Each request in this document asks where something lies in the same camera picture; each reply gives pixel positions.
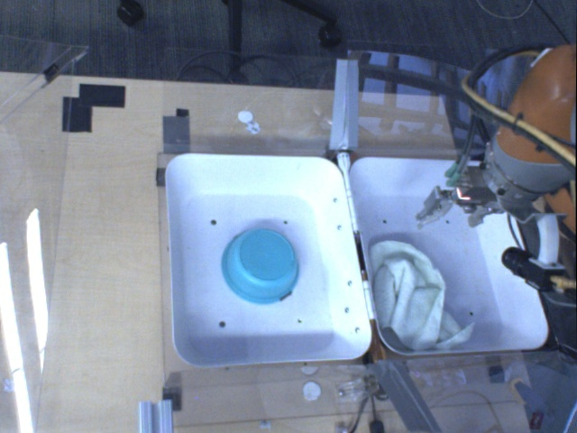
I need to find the white towel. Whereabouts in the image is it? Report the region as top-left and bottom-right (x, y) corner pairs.
(369, 240), (476, 352)

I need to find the white plastic tray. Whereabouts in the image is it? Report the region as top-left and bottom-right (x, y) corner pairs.
(349, 156), (550, 357)
(164, 152), (373, 369)

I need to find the blue bowl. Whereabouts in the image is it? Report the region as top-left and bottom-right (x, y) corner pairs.
(220, 227), (301, 306)

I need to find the black office chair base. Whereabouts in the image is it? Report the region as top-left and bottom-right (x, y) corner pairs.
(116, 0), (341, 85)

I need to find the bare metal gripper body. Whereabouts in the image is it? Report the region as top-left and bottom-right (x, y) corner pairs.
(450, 165), (509, 216)

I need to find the black cylinder on white bracket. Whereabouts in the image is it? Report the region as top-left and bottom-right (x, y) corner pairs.
(501, 213), (567, 290)

